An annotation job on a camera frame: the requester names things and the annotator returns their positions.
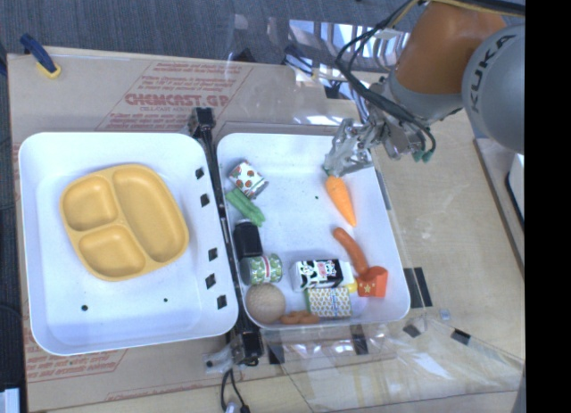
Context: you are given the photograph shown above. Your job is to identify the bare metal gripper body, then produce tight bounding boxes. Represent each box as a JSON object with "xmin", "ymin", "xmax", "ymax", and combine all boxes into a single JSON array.
[{"xmin": 361, "ymin": 107, "xmax": 428, "ymax": 161}]

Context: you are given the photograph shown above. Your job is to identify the orange carrot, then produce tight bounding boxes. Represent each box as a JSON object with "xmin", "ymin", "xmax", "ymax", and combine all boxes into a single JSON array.
[{"xmin": 323, "ymin": 165, "xmax": 359, "ymax": 228}]

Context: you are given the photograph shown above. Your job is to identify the white plastic tray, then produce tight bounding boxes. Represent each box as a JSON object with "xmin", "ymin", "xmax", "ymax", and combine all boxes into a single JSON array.
[
  {"xmin": 215, "ymin": 131, "xmax": 412, "ymax": 331},
  {"xmin": 17, "ymin": 131, "xmax": 240, "ymax": 357}
]

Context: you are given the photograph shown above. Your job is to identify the orange sausage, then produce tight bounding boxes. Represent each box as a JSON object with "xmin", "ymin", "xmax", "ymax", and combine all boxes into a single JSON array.
[{"xmin": 332, "ymin": 226, "xmax": 370, "ymax": 277}]

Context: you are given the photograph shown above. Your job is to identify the white can with tomato print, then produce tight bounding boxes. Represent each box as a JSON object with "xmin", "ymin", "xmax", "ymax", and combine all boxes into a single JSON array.
[{"xmin": 228, "ymin": 160, "xmax": 269, "ymax": 201}]

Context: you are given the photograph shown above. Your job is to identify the cow print milk carton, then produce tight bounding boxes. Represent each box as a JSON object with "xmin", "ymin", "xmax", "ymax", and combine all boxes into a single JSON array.
[{"xmin": 288, "ymin": 259, "xmax": 357, "ymax": 293}]

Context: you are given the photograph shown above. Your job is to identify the green toy beans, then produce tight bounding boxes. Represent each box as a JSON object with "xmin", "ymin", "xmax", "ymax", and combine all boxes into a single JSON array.
[{"xmin": 224, "ymin": 187, "xmax": 267, "ymax": 228}]

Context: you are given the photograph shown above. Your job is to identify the red box with yellow star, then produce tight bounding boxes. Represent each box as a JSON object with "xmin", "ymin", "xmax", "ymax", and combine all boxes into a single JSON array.
[{"xmin": 356, "ymin": 265, "xmax": 389, "ymax": 299}]

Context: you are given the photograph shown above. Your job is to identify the thin black rod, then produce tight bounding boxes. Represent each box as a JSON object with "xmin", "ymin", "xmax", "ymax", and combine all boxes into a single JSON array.
[{"xmin": 198, "ymin": 128, "xmax": 258, "ymax": 341}]

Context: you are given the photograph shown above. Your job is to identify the yellow patterned carton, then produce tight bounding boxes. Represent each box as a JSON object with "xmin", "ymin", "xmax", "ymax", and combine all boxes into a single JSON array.
[{"xmin": 303, "ymin": 285, "xmax": 354, "ymax": 319}]

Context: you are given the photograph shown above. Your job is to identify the green and white can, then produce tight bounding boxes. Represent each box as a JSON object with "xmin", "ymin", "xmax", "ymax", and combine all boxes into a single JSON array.
[{"xmin": 240, "ymin": 252, "xmax": 285, "ymax": 287}]

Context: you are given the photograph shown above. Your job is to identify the orange toy pretzel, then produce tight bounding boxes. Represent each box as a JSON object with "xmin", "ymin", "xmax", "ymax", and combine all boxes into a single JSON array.
[{"xmin": 279, "ymin": 310, "xmax": 321, "ymax": 326}]

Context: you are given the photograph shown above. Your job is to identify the beige ball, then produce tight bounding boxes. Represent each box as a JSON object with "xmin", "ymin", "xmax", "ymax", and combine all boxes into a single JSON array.
[{"xmin": 244, "ymin": 283, "xmax": 287, "ymax": 326}]

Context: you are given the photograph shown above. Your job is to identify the yellow divided plate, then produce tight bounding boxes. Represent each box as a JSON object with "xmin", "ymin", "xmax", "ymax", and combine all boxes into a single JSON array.
[{"xmin": 59, "ymin": 162, "xmax": 191, "ymax": 283}]

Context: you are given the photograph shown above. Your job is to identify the brown cardboard board red print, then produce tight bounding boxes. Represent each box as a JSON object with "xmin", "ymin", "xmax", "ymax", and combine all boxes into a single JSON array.
[{"xmin": 5, "ymin": 46, "xmax": 405, "ymax": 413}]

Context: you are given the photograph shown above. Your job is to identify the black block with wires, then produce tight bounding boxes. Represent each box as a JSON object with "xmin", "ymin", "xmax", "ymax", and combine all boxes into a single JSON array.
[
  {"xmin": 226, "ymin": 328, "xmax": 266, "ymax": 367},
  {"xmin": 186, "ymin": 106, "xmax": 217, "ymax": 136}
]

